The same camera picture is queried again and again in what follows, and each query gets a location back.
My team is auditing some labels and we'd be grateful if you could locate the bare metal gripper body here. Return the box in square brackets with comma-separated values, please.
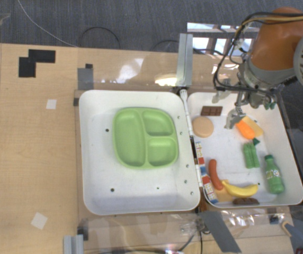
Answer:
[237, 71, 277, 109]

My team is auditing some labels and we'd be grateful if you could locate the orange carrot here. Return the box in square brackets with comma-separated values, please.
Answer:
[235, 120, 261, 146]

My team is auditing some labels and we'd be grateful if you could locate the brown chocolate bar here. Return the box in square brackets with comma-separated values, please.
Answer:
[200, 106, 224, 117]

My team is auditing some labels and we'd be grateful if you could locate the pale yellow cheese wedge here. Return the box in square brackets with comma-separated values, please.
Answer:
[243, 116, 264, 138]

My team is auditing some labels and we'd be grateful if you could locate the tan round biscuit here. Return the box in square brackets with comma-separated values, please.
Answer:
[192, 116, 215, 139]

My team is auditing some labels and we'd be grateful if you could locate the white plastic tray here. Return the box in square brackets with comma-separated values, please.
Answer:
[187, 91, 303, 209]
[78, 89, 201, 216]

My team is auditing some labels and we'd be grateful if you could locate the green asparagus bundle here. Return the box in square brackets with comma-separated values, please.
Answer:
[243, 142, 261, 169]

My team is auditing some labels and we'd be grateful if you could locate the white printed carton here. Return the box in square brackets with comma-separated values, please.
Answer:
[194, 141, 207, 178]
[201, 175, 219, 205]

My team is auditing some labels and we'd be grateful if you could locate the red sausage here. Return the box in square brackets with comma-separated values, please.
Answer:
[208, 159, 224, 191]

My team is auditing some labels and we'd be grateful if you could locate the yellow banana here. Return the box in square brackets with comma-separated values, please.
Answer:
[221, 179, 259, 198]

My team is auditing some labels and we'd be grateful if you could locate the green bottle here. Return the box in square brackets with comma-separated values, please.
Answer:
[263, 154, 285, 195]

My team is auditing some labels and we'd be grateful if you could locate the yellow cheese slice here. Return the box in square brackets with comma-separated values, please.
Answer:
[214, 188, 234, 203]

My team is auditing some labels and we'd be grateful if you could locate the brown oblong toy food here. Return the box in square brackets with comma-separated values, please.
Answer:
[233, 197, 260, 205]

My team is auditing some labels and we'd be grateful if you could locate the green divided plate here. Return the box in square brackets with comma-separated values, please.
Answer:
[112, 107, 180, 170]

